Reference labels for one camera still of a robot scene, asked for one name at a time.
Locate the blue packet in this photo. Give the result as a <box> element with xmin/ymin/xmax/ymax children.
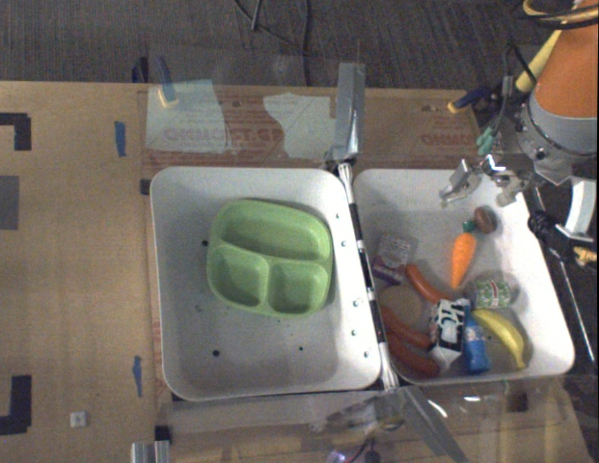
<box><xmin>461</xmin><ymin>311</ymin><xmax>492</xmax><ymax>376</ymax></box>

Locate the yellow banana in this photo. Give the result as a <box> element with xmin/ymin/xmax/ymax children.
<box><xmin>471</xmin><ymin>307</ymin><xmax>529</xmax><ymax>370</ymax></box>

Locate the green divided plate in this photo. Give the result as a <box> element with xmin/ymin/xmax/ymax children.
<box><xmin>204</xmin><ymin>198</ymin><xmax>336</xmax><ymax>319</ymax></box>

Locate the purple small packet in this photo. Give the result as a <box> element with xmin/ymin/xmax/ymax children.
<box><xmin>370</xmin><ymin>255</ymin><xmax>407</xmax><ymax>286</ymax></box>

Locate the red-orange sausage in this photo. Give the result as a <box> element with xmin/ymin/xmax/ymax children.
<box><xmin>379</xmin><ymin>304</ymin><xmax>435</xmax><ymax>351</ymax></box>
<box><xmin>404</xmin><ymin>262</ymin><xmax>452</xmax><ymax>305</ymax></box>
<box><xmin>385</xmin><ymin>332</ymin><xmax>442</xmax><ymax>380</ymax></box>

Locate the white plastic tray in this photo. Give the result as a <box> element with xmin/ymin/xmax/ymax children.
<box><xmin>351</xmin><ymin>167</ymin><xmax>577</xmax><ymax>387</ymax></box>
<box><xmin>149</xmin><ymin>165</ymin><xmax>384</xmax><ymax>402</ymax></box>

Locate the brown round biscuit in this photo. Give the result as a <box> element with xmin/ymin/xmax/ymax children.
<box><xmin>377</xmin><ymin>284</ymin><xmax>426</xmax><ymax>328</ymax></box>

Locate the orange carrot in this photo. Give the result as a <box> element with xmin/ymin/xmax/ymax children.
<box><xmin>449</xmin><ymin>219</ymin><xmax>478</xmax><ymax>291</ymax></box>

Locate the brown cardboard board red print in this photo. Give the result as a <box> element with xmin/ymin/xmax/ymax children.
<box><xmin>137</xmin><ymin>84</ymin><xmax>589</xmax><ymax>463</ymax></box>

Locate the brown round toy kiwi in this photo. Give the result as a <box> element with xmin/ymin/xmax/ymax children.
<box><xmin>473</xmin><ymin>204</ymin><xmax>499</xmax><ymax>235</ymax></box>

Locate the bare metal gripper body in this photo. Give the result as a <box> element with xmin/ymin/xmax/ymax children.
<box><xmin>480</xmin><ymin>130</ymin><xmax>598</xmax><ymax>193</ymax></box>

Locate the green and white can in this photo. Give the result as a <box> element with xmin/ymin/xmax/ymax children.
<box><xmin>473</xmin><ymin>277</ymin><xmax>514</xmax><ymax>311</ymax></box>

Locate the black and white carton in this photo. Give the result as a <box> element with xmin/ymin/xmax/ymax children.
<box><xmin>425</xmin><ymin>297</ymin><xmax>473</xmax><ymax>371</ymax></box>

